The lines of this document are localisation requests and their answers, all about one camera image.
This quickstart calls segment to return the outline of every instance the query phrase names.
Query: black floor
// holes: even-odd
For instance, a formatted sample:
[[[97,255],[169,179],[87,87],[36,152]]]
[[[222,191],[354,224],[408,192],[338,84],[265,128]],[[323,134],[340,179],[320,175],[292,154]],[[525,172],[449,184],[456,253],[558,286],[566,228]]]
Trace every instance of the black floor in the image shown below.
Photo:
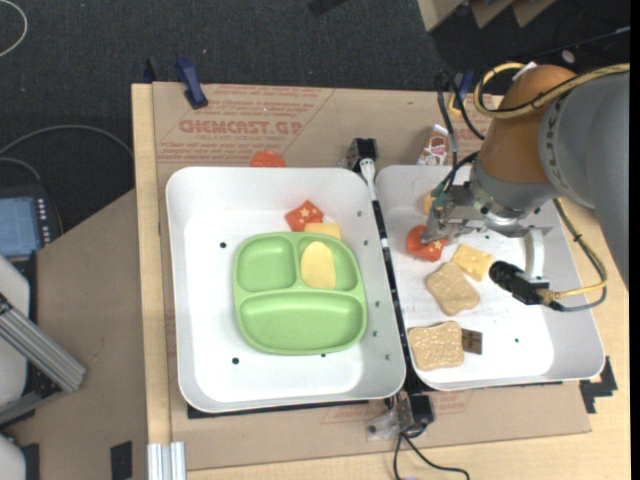
[[[167,79],[184,55],[203,82],[433,90],[442,69],[481,74],[630,25],[630,0],[559,0],[524,28],[507,10],[482,30],[461,7],[432,33],[416,0],[9,1],[29,28],[0,57],[0,151],[58,125],[98,127],[130,145],[130,86],[149,57]],[[0,3],[0,52],[21,31],[20,15]],[[630,33],[574,51],[578,72],[629,61]],[[42,134],[6,155],[37,169],[67,229],[133,187],[126,151],[90,131]],[[0,162],[0,187],[31,180]]]

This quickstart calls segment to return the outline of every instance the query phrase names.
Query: green divided plate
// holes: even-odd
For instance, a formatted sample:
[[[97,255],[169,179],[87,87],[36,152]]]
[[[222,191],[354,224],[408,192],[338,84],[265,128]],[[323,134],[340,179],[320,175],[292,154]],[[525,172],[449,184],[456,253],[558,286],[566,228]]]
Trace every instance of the green divided plate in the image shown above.
[[[336,288],[307,286],[300,258],[312,242],[331,250]],[[276,354],[326,354],[360,340],[367,325],[362,277],[353,252],[328,235],[282,232],[245,240],[233,265],[236,316],[254,347]]]

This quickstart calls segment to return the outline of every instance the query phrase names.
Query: robotic arm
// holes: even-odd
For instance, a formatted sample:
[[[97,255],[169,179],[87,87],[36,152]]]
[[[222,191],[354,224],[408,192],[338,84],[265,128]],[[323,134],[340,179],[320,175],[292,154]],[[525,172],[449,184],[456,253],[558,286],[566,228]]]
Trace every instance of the robotic arm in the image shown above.
[[[546,201],[567,196],[594,210],[628,288],[629,65],[581,76],[551,65],[524,69],[499,108],[486,108],[483,86],[501,70],[523,67],[506,64],[478,84],[476,106],[493,122],[469,181],[446,189],[441,184],[432,193],[435,200],[422,241],[455,239],[473,229],[477,220],[506,236],[524,237],[527,268],[516,269],[515,282],[535,292],[541,266],[533,253],[545,230],[529,230],[520,220]],[[506,283],[504,265],[502,270],[494,267],[494,281],[512,288],[505,284],[513,282],[514,272]]]

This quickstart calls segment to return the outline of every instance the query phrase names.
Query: orange toy food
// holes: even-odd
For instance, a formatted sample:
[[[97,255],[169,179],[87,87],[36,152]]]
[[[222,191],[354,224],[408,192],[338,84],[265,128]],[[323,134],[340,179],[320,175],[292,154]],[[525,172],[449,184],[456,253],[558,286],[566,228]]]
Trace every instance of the orange toy food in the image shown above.
[[[323,217],[324,213],[309,200],[285,215],[291,231],[304,231],[304,227],[308,223],[322,222]]]
[[[282,157],[273,151],[257,151],[249,165],[251,167],[286,167]]]
[[[427,230],[427,226],[416,226],[407,235],[407,252],[417,258],[427,261],[438,261],[442,256],[442,249],[447,245],[446,238],[434,240],[428,244],[423,244],[420,235]]]

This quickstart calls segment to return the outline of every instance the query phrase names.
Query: blue screen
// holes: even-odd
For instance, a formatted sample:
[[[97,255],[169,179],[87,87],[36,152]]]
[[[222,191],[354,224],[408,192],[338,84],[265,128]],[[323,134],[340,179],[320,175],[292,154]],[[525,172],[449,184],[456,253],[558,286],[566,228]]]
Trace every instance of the blue screen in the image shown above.
[[[33,199],[0,199],[0,253],[3,256],[28,256],[39,249],[37,226]]]

